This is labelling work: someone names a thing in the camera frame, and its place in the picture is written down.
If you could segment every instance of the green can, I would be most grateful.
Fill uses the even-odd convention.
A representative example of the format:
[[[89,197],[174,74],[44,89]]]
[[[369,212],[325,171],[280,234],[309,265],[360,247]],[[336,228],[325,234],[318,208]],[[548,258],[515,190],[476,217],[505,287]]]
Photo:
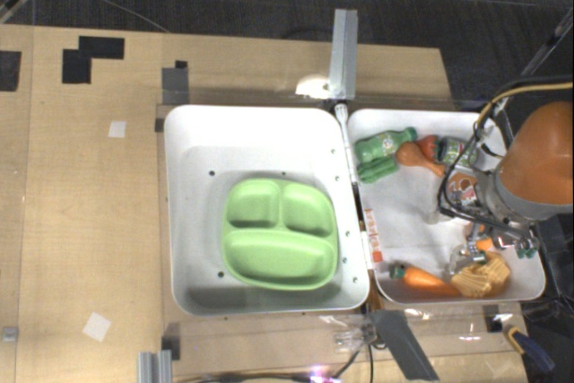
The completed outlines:
[[[443,137],[439,143],[439,162],[447,166],[453,164],[458,158],[458,155],[465,149],[465,141],[456,139],[455,137]],[[461,166],[470,167],[476,163],[478,153],[476,149],[466,152],[458,164]]]

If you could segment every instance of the blue tool handle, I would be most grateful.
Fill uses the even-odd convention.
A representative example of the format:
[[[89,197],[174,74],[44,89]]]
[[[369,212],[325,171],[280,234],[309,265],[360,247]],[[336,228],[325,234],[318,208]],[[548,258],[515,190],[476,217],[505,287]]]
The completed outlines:
[[[525,354],[532,358],[543,373],[550,373],[554,370],[554,361],[550,359],[548,353],[532,338],[521,334],[518,331],[515,331],[512,334],[512,338],[516,340],[518,345],[524,350]]]

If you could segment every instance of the white tape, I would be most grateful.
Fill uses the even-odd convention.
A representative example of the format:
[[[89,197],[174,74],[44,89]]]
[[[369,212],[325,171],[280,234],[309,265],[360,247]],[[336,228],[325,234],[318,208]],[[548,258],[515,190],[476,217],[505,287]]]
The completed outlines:
[[[111,321],[109,319],[105,319],[98,313],[92,313],[86,326],[83,328],[83,332],[94,340],[102,342],[110,325]]]
[[[109,125],[108,137],[126,137],[126,121],[112,121]]]

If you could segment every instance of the green tray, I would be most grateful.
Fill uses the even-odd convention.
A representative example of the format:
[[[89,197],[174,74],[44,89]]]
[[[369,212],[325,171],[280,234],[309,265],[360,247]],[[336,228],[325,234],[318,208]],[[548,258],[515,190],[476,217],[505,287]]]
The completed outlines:
[[[337,266],[331,200],[298,182],[243,180],[227,198],[222,252],[227,269],[244,283],[284,291],[321,287]]]

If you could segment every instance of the white container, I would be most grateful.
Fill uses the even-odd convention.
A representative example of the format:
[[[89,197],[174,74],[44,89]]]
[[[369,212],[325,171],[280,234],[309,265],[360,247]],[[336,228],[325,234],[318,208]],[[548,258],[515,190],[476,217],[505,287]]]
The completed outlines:
[[[352,114],[352,142],[407,126],[425,135],[472,133],[475,114],[364,109]],[[171,281],[177,304],[192,315],[353,309],[369,292],[366,256],[352,193],[341,129],[320,109],[181,106],[165,122],[170,200]],[[489,139],[504,152],[500,132]],[[485,159],[479,167],[496,162]],[[335,207],[339,260],[329,283],[314,291],[282,292],[247,285],[225,269],[223,208],[236,183],[246,178],[286,178],[317,187]],[[404,261],[442,275],[451,249],[464,242],[463,223],[425,223],[436,203],[439,178],[421,168],[400,170],[361,185],[363,208],[374,210],[385,262],[376,266],[380,290],[399,303],[530,300],[544,290],[540,258],[518,260],[503,252],[512,271],[501,295],[487,300],[428,299],[388,277],[388,263]]]

